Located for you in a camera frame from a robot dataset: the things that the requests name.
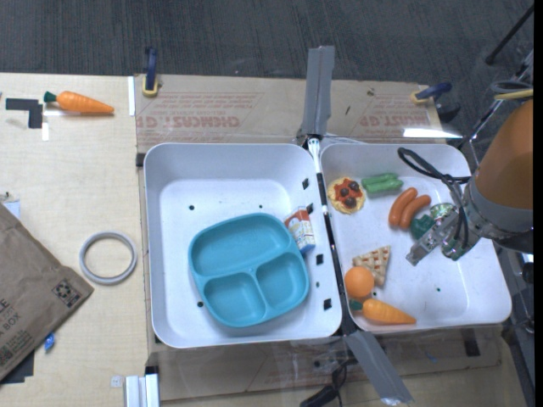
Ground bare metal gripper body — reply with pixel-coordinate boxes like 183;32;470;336
418;202;462;250

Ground dark green toy vegetable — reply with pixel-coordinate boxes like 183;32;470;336
409;212;437;241

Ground orange toy sausages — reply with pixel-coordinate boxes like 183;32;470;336
388;187;433;230

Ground tan lattice pie slice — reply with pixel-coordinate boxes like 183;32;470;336
351;244;392;288

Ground white plastic tray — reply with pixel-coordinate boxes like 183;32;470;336
318;142;513;335
143;142;344;349

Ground orange toy fruit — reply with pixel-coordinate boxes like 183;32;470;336
344;265;376;300

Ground orange toy carrot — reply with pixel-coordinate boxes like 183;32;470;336
349;297;418;326
42;90;115;116

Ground green toy bean pods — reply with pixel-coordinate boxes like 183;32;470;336
361;171;405;196

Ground thin black and white rod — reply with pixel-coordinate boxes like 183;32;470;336
305;137;353;337

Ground round toy pizza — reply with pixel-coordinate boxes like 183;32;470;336
327;176;367;216

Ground small orange and white carton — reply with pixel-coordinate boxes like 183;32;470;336
283;206;317;255

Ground blue divided plate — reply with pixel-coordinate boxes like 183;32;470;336
187;212;311;329

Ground brown cardboard board red print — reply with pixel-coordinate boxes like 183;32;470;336
133;73;504;402

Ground brown paper envelope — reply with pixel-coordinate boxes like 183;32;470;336
0;201;95;383

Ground white tape ring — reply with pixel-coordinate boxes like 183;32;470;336
78;230;139;287

